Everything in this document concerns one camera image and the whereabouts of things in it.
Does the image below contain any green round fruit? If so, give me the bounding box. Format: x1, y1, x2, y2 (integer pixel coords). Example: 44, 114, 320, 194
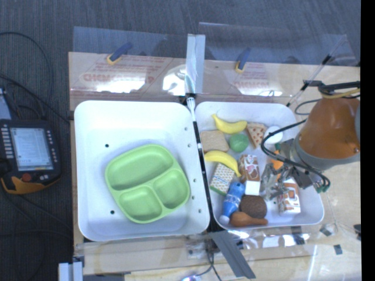
229, 133, 250, 153

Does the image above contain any tan bread slice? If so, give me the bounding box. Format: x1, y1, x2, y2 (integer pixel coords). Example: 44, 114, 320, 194
200, 129, 230, 153

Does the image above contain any white plastic tray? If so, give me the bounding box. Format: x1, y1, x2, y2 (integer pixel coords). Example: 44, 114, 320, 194
73, 100, 212, 242
194, 101, 325, 231

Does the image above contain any white cube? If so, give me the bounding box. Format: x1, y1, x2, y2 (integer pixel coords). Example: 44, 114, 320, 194
244, 180, 262, 197

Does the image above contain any orange and white carton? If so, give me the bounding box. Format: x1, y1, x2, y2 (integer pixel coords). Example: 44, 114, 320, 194
276, 177, 302, 217

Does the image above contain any brown cardboard board, red print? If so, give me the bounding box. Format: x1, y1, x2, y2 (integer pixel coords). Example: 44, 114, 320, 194
67, 51, 362, 276

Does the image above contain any brown chicken drumstick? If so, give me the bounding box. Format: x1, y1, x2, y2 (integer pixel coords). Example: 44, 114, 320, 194
229, 211, 269, 228

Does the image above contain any pizza slice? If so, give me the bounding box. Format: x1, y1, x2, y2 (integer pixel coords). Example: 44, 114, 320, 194
246, 122, 268, 149

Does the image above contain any white egg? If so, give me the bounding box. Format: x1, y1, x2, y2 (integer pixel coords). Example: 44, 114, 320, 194
264, 125, 284, 145

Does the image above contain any yellow and white packet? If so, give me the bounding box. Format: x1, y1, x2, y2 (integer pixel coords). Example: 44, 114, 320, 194
209, 162, 236, 196

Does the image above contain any green divided plate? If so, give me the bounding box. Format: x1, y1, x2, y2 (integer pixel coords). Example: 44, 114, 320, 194
104, 143, 192, 225

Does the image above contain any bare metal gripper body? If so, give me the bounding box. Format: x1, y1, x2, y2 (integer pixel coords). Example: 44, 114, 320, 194
279, 138, 313, 190

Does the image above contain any yellow banana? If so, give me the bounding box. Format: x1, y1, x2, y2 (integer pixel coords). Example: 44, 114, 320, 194
203, 150, 242, 179
211, 113, 248, 135

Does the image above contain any orange carrot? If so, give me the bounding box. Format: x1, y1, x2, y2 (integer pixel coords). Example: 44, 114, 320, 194
268, 149, 285, 182

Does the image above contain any blue bottle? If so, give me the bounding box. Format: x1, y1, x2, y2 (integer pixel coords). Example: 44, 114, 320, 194
219, 181, 246, 225

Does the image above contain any brown and white carton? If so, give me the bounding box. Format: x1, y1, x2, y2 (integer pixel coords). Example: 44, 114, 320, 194
237, 153, 261, 184

